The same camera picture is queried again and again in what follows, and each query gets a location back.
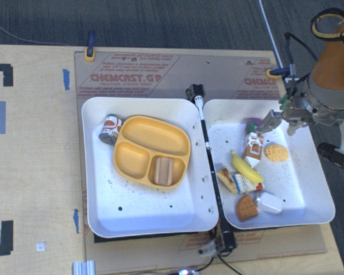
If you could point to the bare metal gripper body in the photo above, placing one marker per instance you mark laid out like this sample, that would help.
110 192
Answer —
298 114

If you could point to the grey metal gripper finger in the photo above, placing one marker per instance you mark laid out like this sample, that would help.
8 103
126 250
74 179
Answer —
293 127
269 122

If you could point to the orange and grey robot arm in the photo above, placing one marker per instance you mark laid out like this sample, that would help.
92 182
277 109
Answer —
331 64

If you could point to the purple and green toy grapes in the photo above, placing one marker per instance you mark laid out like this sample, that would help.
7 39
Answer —
251 124

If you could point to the yellow toy corn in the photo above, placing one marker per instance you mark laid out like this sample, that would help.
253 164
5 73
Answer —
276 152

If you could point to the orange and white carton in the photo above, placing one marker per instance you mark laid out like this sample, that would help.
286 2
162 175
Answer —
253 150

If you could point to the yellow banana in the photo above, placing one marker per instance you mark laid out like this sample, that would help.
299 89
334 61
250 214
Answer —
246 169

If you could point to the white plastic tray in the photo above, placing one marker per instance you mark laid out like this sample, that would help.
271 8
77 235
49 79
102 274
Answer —
298 188
137 211

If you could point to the blue and white carton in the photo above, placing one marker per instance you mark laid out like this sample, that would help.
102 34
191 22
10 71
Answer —
245 185

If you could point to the thin black and white rod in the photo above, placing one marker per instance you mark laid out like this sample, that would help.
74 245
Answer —
210 159

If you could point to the yellow and red packet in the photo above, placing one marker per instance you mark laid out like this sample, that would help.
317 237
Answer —
227 179

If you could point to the white plastic bottle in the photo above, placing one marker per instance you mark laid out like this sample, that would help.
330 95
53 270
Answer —
271 202

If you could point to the brown toy waffle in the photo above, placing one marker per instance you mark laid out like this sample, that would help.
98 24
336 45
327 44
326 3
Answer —
246 208

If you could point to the brown cardboard board red print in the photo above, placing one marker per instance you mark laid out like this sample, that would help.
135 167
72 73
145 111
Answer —
172 73

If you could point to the tan toy bread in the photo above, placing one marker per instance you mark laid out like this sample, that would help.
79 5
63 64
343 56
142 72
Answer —
163 171

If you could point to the yellow divided plate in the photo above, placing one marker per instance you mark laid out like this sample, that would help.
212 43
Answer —
152 136

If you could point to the orange and white can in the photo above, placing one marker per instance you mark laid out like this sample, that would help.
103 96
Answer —
110 129

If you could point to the black cylinder on white bracket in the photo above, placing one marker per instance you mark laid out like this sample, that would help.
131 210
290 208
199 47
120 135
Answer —
332 153

